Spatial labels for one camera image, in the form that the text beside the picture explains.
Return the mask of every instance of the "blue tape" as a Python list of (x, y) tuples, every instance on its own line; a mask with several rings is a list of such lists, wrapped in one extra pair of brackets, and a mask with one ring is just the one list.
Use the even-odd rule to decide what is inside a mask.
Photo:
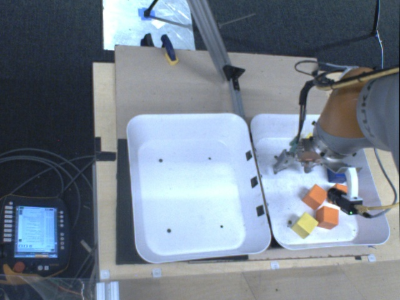
[(344, 173), (335, 173), (329, 169), (327, 170), (327, 180), (330, 183), (345, 183), (346, 175)]
[[(140, 9), (137, 10), (137, 13), (139, 14), (139, 17), (140, 17), (142, 20), (151, 20), (150, 17), (145, 17), (145, 16), (144, 16), (144, 12), (145, 12), (146, 10), (147, 10), (146, 7), (141, 7)], [(155, 16), (156, 16), (156, 12), (155, 12), (154, 10), (150, 11), (150, 16), (151, 16), (151, 17), (155, 17)]]

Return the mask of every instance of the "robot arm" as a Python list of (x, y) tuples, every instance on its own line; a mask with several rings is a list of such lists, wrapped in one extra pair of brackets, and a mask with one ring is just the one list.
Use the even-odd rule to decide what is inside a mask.
[[(277, 158), (274, 172), (285, 169), (295, 161), (304, 166), (306, 173), (311, 172), (313, 166), (323, 164), (335, 173), (346, 173), (347, 182), (349, 183), (352, 178), (351, 182), (357, 184), (356, 172), (353, 172), (356, 174), (354, 177), (348, 176), (351, 174), (349, 171), (355, 171), (355, 168), (344, 163), (343, 159), (363, 148), (391, 151), (399, 172), (398, 72), (398, 68), (391, 69), (390, 75), (370, 79), (367, 82), (362, 82), (361, 77), (368, 74), (372, 76), (374, 74), (372, 69), (357, 68), (348, 72), (343, 77), (346, 83), (342, 83), (342, 86), (346, 86), (332, 91), (310, 138), (299, 137), (301, 121), (304, 119), (304, 116), (300, 115), (299, 134), (291, 143), (291, 150), (289, 152), (284, 150)], [(370, 216), (366, 212), (369, 207), (363, 207), (362, 199), (356, 196), (355, 192), (351, 197), (360, 204), (356, 209), (354, 202), (348, 201), (350, 192), (347, 195), (343, 192), (331, 192), (330, 200), (339, 203), (345, 212), (352, 210), (350, 214), (354, 214), (353, 211), (358, 210), (359, 214)]]

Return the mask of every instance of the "wooden table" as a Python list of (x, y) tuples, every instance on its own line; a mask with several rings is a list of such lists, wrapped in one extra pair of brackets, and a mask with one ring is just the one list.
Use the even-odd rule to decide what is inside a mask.
[[(123, 48), (126, 48), (124, 49), (125, 56), (134, 59), (133, 63), (127, 67), (127, 70), (131, 71), (132, 85), (134, 86), (134, 98), (131, 99), (132, 106), (147, 108), (147, 111), (151, 110), (149, 108), (157, 108), (157, 112), (154, 113), (164, 113), (173, 112), (174, 108), (176, 108), (176, 103), (181, 103), (178, 110), (179, 113), (198, 113), (202, 111), (201, 108), (207, 112), (208, 106), (212, 104), (213, 112), (231, 111), (229, 91), (225, 87), (226, 82), (221, 80), (218, 82), (221, 84), (219, 86), (221, 92), (218, 99), (220, 105), (216, 106), (215, 92), (210, 88), (215, 86), (215, 79), (220, 79), (220, 77), (216, 74), (207, 52), (177, 51), (177, 55), (181, 60), (177, 66), (181, 66), (179, 70), (182, 78), (173, 82), (166, 81), (163, 89), (158, 88), (157, 92), (151, 92), (155, 75), (160, 80), (159, 77), (168, 75), (164, 72), (165, 70), (174, 70), (174, 68), (169, 65), (163, 66), (160, 62), (165, 61), (163, 52), (160, 49)], [(250, 121), (253, 116), (260, 113), (298, 113), (299, 90), (308, 77), (296, 72), (293, 66), (297, 61), (304, 58), (237, 53), (229, 55), (233, 65), (246, 68), (246, 72), (240, 78), (240, 85), (247, 121)], [(210, 90), (209, 94), (206, 92), (201, 93), (201, 88), (198, 85), (190, 83), (191, 81), (200, 81), (199, 76), (204, 79), (203, 90)], [(113, 63), (93, 64), (93, 86), (96, 137), (101, 137), (102, 151), (116, 152), (118, 129), (116, 113), (118, 109), (116, 105), (115, 65)], [(185, 93), (176, 92), (183, 87), (185, 87)], [(182, 101), (188, 97), (190, 98), (191, 91), (197, 97), (196, 99), (192, 97), (191, 105), (186, 106)], [(327, 94), (325, 92), (312, 90), (309, 95), (308, 113), (319, 114), (326, 99)], [(383, 204), (390, 204), (393, 198), (390, 187), (381, 174), (372, 151), (368, 150), (367, 156), (381, 201)], [(387, 168), (387, 173), (393, 182), (397, 184), (398, 190), (399, 177), (390, 154), (382, 152), (381, 158)], [(373, 254), (379, 263), (400, 259), (399, 211), (394, 209), (387, 214), (391, 236), (381, 246), (330, 247), (302, 251), (268, 249), (261, 254), (251, 255), (248, 261), (240, 262), (174, 262), (117, 266), (115, 262), (116, 166), (116, 161), (98, 161), (96, 163), (98, 265), (103, 280), (151, 278), (153, 269), (161, 269), (163, 277), (185, 276), (185, 279), (189, 279), (189, 276), (196, 275), (211, 277), (213, 274), (229, 273), (235, 276), (235, 274), (249, 271), (263, 273), (265, 270), (271, 269), (271, 263), (276, 265), (276, 262), (281, 269), (326, 268), (326, 266), (347, 266), (354, 263), (363, 263), (364, 266), (368, 266), (368, 256), (370, 254)]]

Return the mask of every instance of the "cable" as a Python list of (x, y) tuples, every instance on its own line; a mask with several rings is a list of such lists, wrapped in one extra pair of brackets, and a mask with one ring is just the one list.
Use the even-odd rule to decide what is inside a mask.
[(398, 192), (397, 192), (396, 188), (394, 187), (393, 182), (390, 180), (388, 174), (386, 173), (386, 170), (385, 170), (385, 168), (384, 168), (384, 166), (382, 164), (381, 158), (379, 157), (378, 150), (376, 148), (374, 148), (374, 153), (375, 153), (375, 157), (376, 157), (377, 163), (379, 164), (379, 167), (381, 168), (381, 171), (382, 171), (384, 177), (386, 178), (386, 181), (389, 183), (391, 189), (393, 190), (394, 199), (393, 199), (392, 204), (390, 204), (388, 206), (372, 206), (372, 207), (363, 206), (363, 205), (355, 206), (355, 208), (361, 214), (364, 214), (367, 211), (371, 211), (371, 210), (384, 210), (384, 211), (379, 212), (377, 214), (369, 214), (368, 215), (369, 218), (376, 218), (376, 217), (382, 216), (383, 214), (388, 213), (390, 211), (390, 209), (395, 208), (395, 207), (397, 207), (399, 205)]
[(94, 257), (92, 257), (91, 259), (90, 259), (90, 261), (88, 262), (88, 265), (86, 266), (86, 269), (84, 270), (84, 271), (82, 271), (81, 272), (81, 276), (84, 276), (86, 273), (87, 273), (87, 271), (90, 269), (90, 268), (92, 268), (92, 265), (94, 264)]
[(316, 69), (315, 71), (313, 71), (311, 73), (298, 69), (298, 66), (303, 63), (314, 63), (314, 64), (317, 64), (318, 66), (320, 66), (320, 65), (326, 66), (326, 67), (330, 68), (330, 70), (328, 70), (329, 73), (332, 73), (334, 71), (340, 71), (340, 70), (348, 71), (350, 69), (358, 68), (358, 66), (343, 66), (340, 64), (333, 64), (333, 63), (329, 63), (329, 62), (322, 62), (322, 61), (316, 61), (316, 60), (302, 60), (302, 61), (297, 62), (294, 65), (294, 70), (296, 70), (299, 73), (307, 74), (308, 76), (312, 76), (312, 77), (317, 76), (318, 69)]
[(83, 299), (83, 298), (82, 298), (82, 294), (80, 294), (80, 293), (78, 293), (78, 292), (76, 292), (76, 291), (69, 290), (69, 289), (67, 289), (66, 287), (62, 287), (62, 286), (58, 286), (58, 288), (59, 288), (60, 290), (63, 290), (63, 291), (65, 291), (65, 292), (67, 292), (67, 293), (71, 293), (71, 294), (74, 294), (74, 295), (76, 295), (76, 296), (79, 296), (81, 299)]
[(78, 173), (71, 179), (71, 181), (66, 185), (66, 187), (64, 188), (64, 191), (65, 191), (66, 189), (68, 189), (68, 188), (71, 186), (71, 184), (74, 183), (74, 182), (76, 181), (76, 179), (77, 179), (79, 176), (83, 176), (83, 172), (85, 172), (86, 169), (87, 169), (88, 167), (90, 167), (91, 165), (93, 165), (93, 163), (94, 163), (95, 161), (96, 161), (96, 160), (93, 159), (91, 162), (89, 162), (87, 165), (85, 165), (81, 170), (79, 170), (79, 172), (78, 172)]
[(306, 109), (307, 109), (307, 96), (308, 92), (311, 90), (311, 88), (314, 86), (314, 81), (310, 80), (305, 83), (303, 88), (300, 91), (300, 97), (299, 97), (299, 105), (300, 105), (300, 113), (299, 113), (299, 129), (297, 132), (296, 137), (294, 140), (290, 143), (292, 146), (291, 151), (295, 149), (295, 145), (299, 143), (300, 141), (300, 136), (301, 136), (301, 131), (303, 130), (303, 125), (306, 120)]
[[(35, 156), (11, 156), (11, 157), (4, 157), (8, 154), (12, 154), (12, 153), (19, 153), (21, 151), (34, 151), (34, 152), (39, 152), (39, 153), (44, 153), (44, 154), (48, 154), (54, 157), (57, 157), (61, 160), (63, 160), (64, 162), (62, 163), (56, 163), (52, 160), (43, 158), (43, 157), (35, 157)], [(41, 171), (40, 173), (36, 174), (35, 176), (29, 178), (27, 181), (23, 182), (21, 185), (19, 185), (16, 189), (12, 190), (9, 194), (3, 196), (2, 198), (5, 198), (6, 196), (10, 196), (12, 194), (14, 194), (17, 190), (21, 189), (23, 186), (27, 185), (28, 183), (30, 183), (31, 181), (35, 180), (38, 176), (42, 175), (43, 173), (46, 173), (50, 170), (54, 170), (57, 172), (57, 175), (60, 178), (61, 181), (61, 191), (60, 193), (57, 195), (57, 197), (61, 197), (66, 190), (73, 185), (75, 188), (75, 191), (77, 193), (77, 211), (76, 211), (76, 217), (75, 220), (72, 224), (72, 228), (74, 228), (77, 223), (78, 223), (78, 219), (79, 219), (79, 215), (81, 212), (81, 192), (79, 190), (79, 187), (76, 183), (76, 179), (79, 176), (82, 176), (84, 178), (84, 180), (87, 182), (88, 186), (91, 188), (91, 190), (93, 191), (93, 187), (91, 186), (89, 180), (87, 179), (87, 177), (83, 174), (83, 172), (93, 164), (93, 162), (95, 161), (94, 159), (87, 165), (85, 165), (82, 169), (79, 169), (77, 166), (75, 166), (71, 161), (68, 161), (67, 159), (61, 157), (58, 154), (54, 154), (53, 152), (47, 151), (47, 150), (41, 150), (41, 149), (33, 149), (33, 148), (23, 148), (23, 149), (15, 149), (15, 150), (10, 150), (7, 152), (4, 152), (2, 154), (0, 154), (0, 157), (3, 157), (0, 159), (0, 164), (1, 163), (5, 163), (8, 161), (35, 161), (35, 162), (39, 162), (39, 163), (43, 163), (47, 166), (49, 166), (50, 168), (45, 169), (44, 171)], [(85, 156), (85, 157), (79, 157), (79, 158), (75, 158), (72, 159), (72, 161), (74, 160), (78, 160), (78, 159), (83, 159), (83, 158), (93, 158), (93, 156)], [(68, 170), (66, 170), (64, 167), (62, 167), (62, 165), (64, 164), (68, 164), (69, 166), (73, 167), (76, 171), (77, 174), (75, 176), (72, 176), (71, 173), (69, 173)], [(62, 171), (64, 174), (67, 175), (67, 177), (70, 179), (70, 182), (67, 184), (67, 186), (64, 185), (64, 178), (62, 176), (62, 174), (59, 172), (59, 170)]]
[(379, 35), (379, 31), (378, 31), (378, 24), (379, 24), (379, 20), (381, 18), (381, 0), (377, 0), (376, 2), (376, 33), (375, 33), (375, 38), (377, 38), (377, 40), (379, 41), (379, 45), (381, 47), (381, 69), (383, 69), (383, 65), (384, 65), (384, 54), (383, 54), (383, 45), (382, 45), (382, 40), (381, 37)]
[[(35, 148), (30, 148), (30, 147), (6, 151), (6, 152), (0, 154), (0, 157), (5, 156), (7, 154), (11, 154), (11, 153), (18, 153), (18, 152), (21, 152), (21, 151), (33, 151), (33, 152), (45, 153), (45, 154), (48, 154), (50, 156), (57, 157), (58, 159), (63, 160), (64, 163), (68, 163), (68, 165), (73, 167), (75, 169), (75, 171), (77, 171), (77, 172), (79, 172), (79, 169), (71, 161), (74, 161), (74, 160), (77, 160), (77, 159), (83, 159), (85, 157), (93, 157), (94, 158), (94, 156), (84, 156), (84, 157), (79, 157), (79, 158), (75, 158), (75, 159), (72, 159), (72, 160), (67, 160), (66, 158), (60, 156), (59, 154), (53, 153), (51, 151), (43, 150), (43, 149), (35, 149)], [(85, 175), (82, 175), (82, 176), (85, 179), (87, 185), (91, 188), (91, 190), (93, 190), (93, 187), (91, 186), (91, 183), (87, 179), (87, 177)]]
[(399, 72), (399, 67), (391, 67), (388, 69), (378, 69), (378, 70), (371, 71), (371, 72), (364, 72), (355, 77), (342, 79), (338, 82), (335, 82), (333, 80), (326, 78), (325, 75), (327, 73), (325, 72), (325, 73), (322, 73), (322, 74), (318, 75), (317, 77), (315, 77), (314, 81), (316, 83), (317, 89), (323, 90), (323, 91), (330, 91), (330, 90), (335, 90), (335, 89), (351, 87), (358, 83), (366, 83), (370, 80), (381, 78), (381, 77), (388, 76), (390, 74), (395, 74), (398, 72)]
[[(89, 159), (89, 158), (94, 158), (94, 156), (83, 156), (83, 157), (76, 157), (74, 159), (69, 160), (69, 162), (72, 161), (76, 161), (76, 160), (83, 160), (83, 159)], [(62, 166), (66, 164), (66, 162), (62, 162), (59, 165)], [(42, 174), (49, 172), (50, 170), (52, 170), (52, 168), (50, 167), (49, 169), (45, 169), (37, 174), (35, 174), (33, 177), (29, 178), (28, 180), (26, 180), (24, 183), (20, 184), (17, 188), (15, 188), (14, 190), (12, 190), (8, 195), (14, 194), (15, 192), (17, 192), (18, 190), (20, 190), (22, 187), (24, 187), (25, 185), (27, 185), (28, 183), (30, 183), (31, 181), (34, 181), (37, 177), (41, 176)], [(89, 182), (89, 180), (87, 179), (87, 177), (84, 177), (84, 179), (87, 182), (87, 185), (91, 188), (91, 190), (93, 191), (93, 187), (91, 185), (91, 183)]]
[(381, 37), (379, 35), (379, 31), (378, 30), (376, 30), (376, 35), (375, 36), (377, 37), (377, 40), (379, 41), (379, 45), (381, 46), (381, 59), (382, 59), (382, 61), (381, 61), (381, 69), (383, 69), (383, 61), (384, 61), (383, 45), (382, 45), (382, 40), (381, 40)]
[(47, 166), (50, 167), (50, 169), (54, 170), (57, 175), (60, 178), (60, 182), (61, 182), (61, 192), (64, 192), (64, 178), (61, 175), (61, 173), (57, 170), (57, 168), (55, 167), (54, 164), (52, 164), (51, 162), (48, 162), (45, 159), (40, 159), (37, 157), (31, 157), (31, 156), (16, 156), (16, 157), (4, 157), (2, 159), (0, 159), (0, 164), (9, 162), (9, 161), (35, 161), (35, 162), (39, 162), (39, 163), (43, 163)]

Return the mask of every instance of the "black cable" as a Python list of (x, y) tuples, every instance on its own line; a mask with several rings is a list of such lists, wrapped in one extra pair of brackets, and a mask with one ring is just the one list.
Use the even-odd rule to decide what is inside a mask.
[[(393, 190), (394, 199), (393, 199), (392, 204), (395, 204), (398, 201), (398, 192), (397, 192), (396, 188), (394, 187), (393, 182), (390, 180), (388, 174), (386, 173), (386, 170), (385, 170), (384, 166), (382, 165), (381, 158), (379, 157), (378, 150), (376, 148), (374, 148), (374, 154), (375, 154), (377, 163), (379, 164), (379, 167), (381, 168), (381, 171), (382, 171), (386, 181), (389, 183), (391, 189)], [(390, 211), (390, 209), (386, 209), (386, 210), (381, 211), (381, 212), (379, 212), (377, 214), (369, 214), (370, 215), (369, 218), (376, 218), (376, 217), (382, 216), (383, 214), (386, 214), (389, 211)]]
[[(32, 156), (14, 156), (14, 157), (4, 157), (2, 159), (0, 159), (0, 164), (3, 163), (3, 161), (7, 162), (7, 161), (36, 161), (36, 162), (40, 162), (43, 164), (46, 164), (48, 166), (52, 166), (54, 167), (54, 170), (56, 170), (56, 172), (59, 174), (59, 176), (62, 179), (62, 185), (64, 185), (64, 179), (61, 176), (60, 172), (57, 170), (57, 168), (59, 168), (60, 170), (62, 170), (71, 180), (73, 179), (73, 177), (71, 176), (71, 174), (62, 166), (56, 164), (54, 161), (45, 159), (45, 158), (41, 158), (41, 157), (32, 157)], [(74, 185), (76, 193), (77, 193), (77, 214), (76, 214), (76, 218), (74, 221), (74, 224), (72, 225), (72, 228), (74, 228), (76, 226), (76, 224), (78, 223), (78, 219), (79, 219), (79, 213), (81, 212), (81, 191), (79, 190), (78, 185), (76, 184), (75, 181), (72, 181), (68, 184), (68, 186), (70, 185)], [(58, 195), (58, 197), (62, 194), (64, 194), (65, 192), (65, 188), (60, 192), (60, 194)]]
[(306, 109), (307, 109), (307, 96), (308, 92), (314, 86), (314, 80), (307, 81), (305, 85), (302, 87), (300, 91), (299, 97), (299, 105), (300, 105), (300, 113), (299, 113), (299, 130), (297, 132), (297, 136), (295, 138), (296, 144), (300, 141), (301, 131), (303, 130), (304, 121), (306, 120)]
[(314, 77), (315, 75), (314, 75), (313, 73), (309, 73), (309, 72), (306, 72), (306, 71), (303, 71), (303, 70), (299, 70), (299, 69), (298, 69), (298, 65), (303, 64), (303, 63), (314, 63), (314, 64), (318, 64), (318, 61), (315, 61), (315, 60), (302, 60), (302, 61), (297, 62), (297, 63), (294, 65), (294, 70), (296, 70), (297, 72), (303, 73), (303, 74), (307, 74), (308, 76)]
[(61, 192), (64, 192), (64, 178), (61, 175), (61, 173), (58, 171), (58, 169), (55, 167), (54, 163), (49, 162), (49, 161), (47, 161), (45, 159), (40, 159), (38, 157), (15, 156), (15, 157), (4, 157), (4, 158), (1, 158), (0, 159), (0, 164), (6, 163), (6, 162), (9, 162), (9, 161), (34, 161), (34, 162), (42, 163), (42, 164), (45, 164), (45, 165), (49, 166), (59, 176), (60, 182), (61, 182)]
[(375, 5), (375, 15), (374, 15), (374, 25), (372, 27), (371, 35), (375, 36), (378, 31), (379, 16), (381, 13), (381, 0), (376, 0)]
[[(74, 158), (74, 159), (69, 160), (69, 162), (76, 161), (76, 160), (89, 159), (89, 158), (94, 158), (94, 156), (76, 157), (76, 158)], [(62, 165), (64, 165), (64, 164), (66, 164), (66, 162), (62, 162), (62, 163), (60, 163), (59, 165), (62, 166)], [(28, 183), (30, 183), (31, 181), (34, 181), (37, 177), (41, 176), (42, 174), (44, 174), (44, 173), (46, 173), (46, 172), (49, 172), (50, 170), (52, 170), (51, 167), (48, 168), (48, 169), (45, 169), (45, 170), (43, 170), (43, 171), (41, 171), (41, 172), (39, 172), (39, 173), (37, 173), (37, 174), (35, 174), (33, 177), (29, 178), (29, 179), (26, 180), (24, 183), (20, 184), (17, 188), (13, 189), (8, 195), (14, 194), (14, 193), (17, 192), (18, 190), (20, 190), (22, 187), (24, 187), (25, 185), (27, 185)], [(89, 182), (89, 180), (87, 179), (87, 177), (84, 177), (84, 179), (86, 180), (87, 185), (88, 185), (88, 186), (90, 187), (90, 189), (93, 191), (93, 187), (92, 187), (91, 183)]]
[(55, 287), (55, 290), (52, 295), (52, 299), (71, 299), (71, 297), (79, 297), (78, 299), (83, 299), (79, 294), (79, 291), (71, 289), (68, 287), (68, 284), (64, 282), (67, 279), (48, 279), (48, 281)]
[[(35, 148), (30, 148), (30, 147), (21, 148), (21, 149), (14, 149), (14, 150), (6, 151), (6, 152), (0, 154), (0, 157), (5, 156), (7, 154), (11, 154), (11, 153), (18, 153), (18, 152), (21, 152), (21, 151), (33, 151), (33, 152), (44, 153), (44, 154), (48, 154), (48, 155), (53, 156), (53, 157), (57, 157), (58, 159), (63, 160), (64, 163), (68, 163), (68, 165), (71, 166), (72, 168), (74, 168), (75, 171), (79, 172), (78, 167), (75, 166), (71, 161), (76, 160), (76, 159), (80, 159), (80, 158), (67, 160), (66, 158), (60, 156), (59, 154), (53, 153), (53, 152), (48, 151), (48, 150), (43, 150), (43, 149), (35, 149)], [(82, 175), (82, 177), (85, 179), (87, 185), (91, 188), (91, 190), (93, 190), (93, 187), (91, 186), (91, 183), (87, 179), (87, 177), (85, 175)]]
[[(85, 166), (75, 175), (75, 177), (73, 177), (73, 178), (71, 179), (71, 181), (67, 184), (65, 190), (66, 190), (70, 185), (72, 185), (72, 184), (75, 185), (75, 186), (77, 186), (77, 184), (76, 184), (76, 179), (77, 179), (88, 167), (90, 167), (91, 165), (93, 165), (93, 162), (94, 162), (94, 160), (91, 161), (90, 163), (88, 163), (87, 165), (85, 165)], [(81, 204), (82, 204), (82, 203), (81, 203), (81, 193), (79, 192), (79, 194), (77, 195), (77, 211), (76, 211), (76, 218), (75, 218), (74, 224), (72, 225), (72, 228), (75, 228), (76, 224), (78, 223), (79, 215), (81, 214)]]
[(330, 87), (330, 86), (332, 86), (335, 83), (335, 80), (329, 79), (327, 77), (327, 75), (331, 74), (331, 73), (334, 73), (334, 72), (337, 72), (337, 70), (326, 71), (326, 72), (323, 72), (321, 74), (318, 74), (314, 78), (315, 85), (316, 86), (321, 86), (321, 87), (324, 87), (324, 86), (329, 86)]
[(86, 170), (88, 167), (92, 166), (93, 163), (94, 163), (95, 161), (96, 161), (96, 160), (93, 159), (91, 162), (89, 162), (87, 165), (85, 165), (81, 170), (79, 170), (79, 172), (78, 172), (78, 173), (71, 179), (71, 181), (66, 185), (66, 187), (64, 188), (64, 192), (65, 192), (66, 189), (68, 189), (68, 188), (70, 187), (70, 185), (71, 185), (73, 182), (76, 181), (76, 179), (77, 179), (80, 175), (83, 175), (83, 172), (85, 172), (85, 170)]
[[(62, 182), (62, 190), (61, 192), (57, 195), (57, 197), (60, 197), (61, 195), (63, 195), (65, 193), (65, 191), (71, 186), (74, 185), (74, 188), (76, 190), (77, 193), (77, 211), (76, 211), (76, 217), (75, 220), (73, 222), (72, 228), (75, 228), (76, 224), (78, 223), (78, 219), (79, 219), (79, 215), (81, 212), (81, 191), (79, 190), (78, 185), (76, 184), (76, 179), (82, 175), (85, 179), (86, 182), (89, 184), (89, 187), (91, 188), (91, 190), (93, 190), (93, 187), (90, 185), (90, 182), (88, 181), (87, 177), (83, 175), (83, 172), (90, 166), (93, 164), (94, 160), (91, 161), (89, 164), (87, 164), (86, 166), (84, 166), (83, 169), (79, 169), (78, 167), (76, 167), (73, 163), (71, 163), (70, 161), (66, 160), (65, 158), (58, 156), (57, 154), (53, 154), (50, 151), (46, 151), (46, 150), (40, 150), (40, 149), (31, 149), (31, 148), (24, 148), (24, 149), (15, 149), (15, 150), (11, 150), (8, 152), (4, 152), (2, 154), (0, 154), (1, 156), (5, 156), (7, 154), (11, 154), (11, 153), (16, 153), (16, 152), (21, 152), (21, 151), (36, 151), (36, 152), (40, 152), (40, 153), (46, 153), (52, 156), (56, 156), (60, 159), (62, 159), (64, 161), (64, 163), (62, 164), (69, 164), (70, 166), (73, 166), (73, 168), (75, 170), (78, 171), (78, 173), (75, 176), (72, 176), (65, 168), (62, 167), (62, 164), (57, 164), (54, 161), (48, 160), (46, 158), (43, 157), (33, 157), (33, 156), (13, 156), (13, 157), (4, 157), (0, 159), (0, 164), (2, 163), (1, 161), (7, 162), (7, 161), (15, 161), (15, 160), (20, 160), (20, 161), (24, 161), (24, 160), (28, 160), (28, 161), (36, 161), (36, 162), (41, 162), (43, 164), (48, 165), (50, 168), (47, 170), (44, 170), (42, 172), (40, 172), (39, 174), (45, 173), (50, 169), (53, 169), (57, 172), (57, 174), (59, 175), (59, 178)], [(70, 182), (67, 184), (67, 186), (64, 186), (64, 179), (63, 176), (61, 175), (61, 173), (57, 170), (57, 168), (59, 168), (60, 170), (62, 170), (69, 178), (70, 178)], [(30, 181), (33, 181), (36, 177), (38, 176), (35, 175), (34, 177), (31, 177), (30, 179), (28, 179), (27, 181), (25, 181), (24, 183), (22, 183), (19, 187), (17, 187), (14, 191), (11, 192), (12, 195), (15, 191), (17, 191), (18, 189), (20, 189), (21, 187), (25, 186), (27, 183), (29, 183)]]

